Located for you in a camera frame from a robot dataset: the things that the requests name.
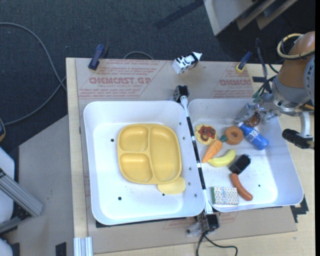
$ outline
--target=table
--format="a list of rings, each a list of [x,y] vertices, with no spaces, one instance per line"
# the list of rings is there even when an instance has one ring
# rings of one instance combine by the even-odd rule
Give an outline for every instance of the table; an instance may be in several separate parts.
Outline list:
[[[67,93],[68,93],[68,118],[69,118],[69,135],[70,135],[70,160],[71,160],[71,177],[72,177],[72,200],[73,200],[73,225],[74,237],[85,238],[89,235],[87,222],[87,211],[85,202],[85,181],[82,158],[82,143],[79,133],[79,101],[77,85],[76,58],[66,59],[67,71]],[[247,71],[250,77],[262,76],[261,65],[247,64]],[[259,86],[258,83],[252,82],[254,88]],[[300,130],[299,118],[282,115],[279,117],[283,129],[290,128],[296,131]],[[314,133],[314,114],[311,114],[311,131]],[[217,244],[222,246],[237,246],[238,255],[315,255],[315,166],[314,150],[300,149],[292,143],[287,143],[291,153],[294,165],[298,172],[308,205],[306,215],[298,216],[297,231],[277,234],[241,237],[234,239],[219,240]],[[197,244],[194,242],[160,246],[144,249],[131,250],[131,255],[194,255]],[[128,251],[115,251],[109,253],[99,253],[97,255],[128,255]],[[234,255],[235,250],[232,248],[222,249],[213,247],[208,242],[203,241],[199,251],[200,255]]]

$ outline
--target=toy carrot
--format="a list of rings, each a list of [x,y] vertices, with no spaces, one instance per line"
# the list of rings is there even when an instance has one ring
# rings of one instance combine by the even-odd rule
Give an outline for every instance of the toy carrot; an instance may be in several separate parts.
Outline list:
[[[202,158],[202,163],[207,162],[210,158],[214,157],[222,148],[222,141],[219,139],[216,139],[212,141],[212,143],[207,148],[206,152],[204,153],[204,156]]]

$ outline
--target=toy sausage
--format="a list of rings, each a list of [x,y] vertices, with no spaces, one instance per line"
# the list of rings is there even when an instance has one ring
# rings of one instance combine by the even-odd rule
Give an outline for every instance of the toy sausage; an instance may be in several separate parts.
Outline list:
[[[252,194],[250,194],[240,183],[239,176],[237,173],[231,174],[231,182],[232,185],[236,188],[238,191],[238,194],[246,201],[251,201],[254,197]]]

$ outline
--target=yellow lid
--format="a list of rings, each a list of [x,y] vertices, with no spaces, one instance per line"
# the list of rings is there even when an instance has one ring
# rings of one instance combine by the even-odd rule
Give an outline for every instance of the yellow lid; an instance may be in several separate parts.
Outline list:
[[[139,184],[166,184],[182,171],[179,141],[168,126],[154,123],[130,124],[117,139],[118,163],[122,175]]]

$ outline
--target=banana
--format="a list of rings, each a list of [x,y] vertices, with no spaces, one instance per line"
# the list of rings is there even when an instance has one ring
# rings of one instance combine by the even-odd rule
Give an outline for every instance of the banana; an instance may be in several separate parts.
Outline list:
[[[221,167],[230,164],[236,158],[236,151],[232,148],[224,156],[214,157],[207,162],[214,167]]]

